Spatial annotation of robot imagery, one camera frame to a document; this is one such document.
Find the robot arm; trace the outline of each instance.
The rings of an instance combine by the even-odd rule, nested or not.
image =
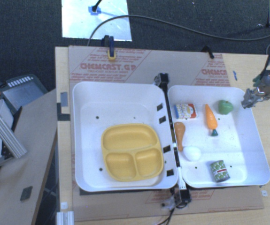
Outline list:
[[[270,63],[270,54],[263,71],[253,80],[254,89],[247,89],[244,100],[241,102],[244,108],[253,107],[257,102],[270,99],[270,70],[266,70]]]

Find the orange object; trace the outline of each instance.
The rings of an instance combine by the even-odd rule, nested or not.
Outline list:
[[[177,149],[181,152],[183,151],[182,141],[183,141],[183,136],[184,136],[186,127],[182,122],[175,122],[174,129],[176,131],[176,137],[177,137]]]
[[[217,128],[216,118],[208,104],[206,104],[205,108],[206,108],[207,126],[209,129],[213,130],[212,136],[217,136],[218,134],[215,130]]]

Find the toy can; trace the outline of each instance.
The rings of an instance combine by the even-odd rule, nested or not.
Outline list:
[[[230,178],[223,160],[211,163],[210,168],[216,182],[223,182]]]

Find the food box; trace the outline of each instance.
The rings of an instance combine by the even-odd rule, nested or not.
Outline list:
[[[201,158],[194,162],[178,152],[181,175],[188,185],[194,188],[251,186],[263,185],[270,180],[269,166],[252,110],[243,109],[240,103],[243,95],[242,90],[230,87],[170,88],[168,97],[172,120],[186,126],[182,145],[196,146],[201,150]],[[172,140],[173,131],[171,133],[165,96],[159,87],[153,84],[80,82],[75,85],[72,96],[76,181],[81,189],[89,192],[168,189],[177,183],[177,158],[173,151],[176,145]],[[234,107],[227,115],[218,112],[218,101],[222,99],[228,100]],[[198,116],[177,119],[174,106],[182,103],[194,104]],[[217,119],[216,137],[211,136],[207,127],[205,104],[209,104]],[[162,157],[151,149],[156,147],[155,143],[122,150],[122,147],[117,149],[116,145],[104,145],[103,134],[111,128],[136,124],[147,125],[150,131],[157,134],[160,146],[156,150],[161,151]],[[140,155],[138,149],[149,152],[141,156],[148,157],[145,161],[143,159],[136,163],[140,161],[136,161],[136,156]],[[106,160],[108,154],[118,153],[123,156]],[[210,164],[219,160],[224,161],[230,176],[223,182],[215,181],[210,168]],[[132,166],[132,175],[128,179],[119,169],[116,170],[118,176],[111,174],[113,169],[109,170],[109,166],[122,167],[122,164]],[[154,170],[158,173],[139,172],[151,164],[157,167]]]

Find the white egg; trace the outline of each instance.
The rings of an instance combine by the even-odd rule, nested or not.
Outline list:
[[[186,158],[189,161],[198,161],[201,158],[201,150],[194,146],[186,146],[183,150]]]

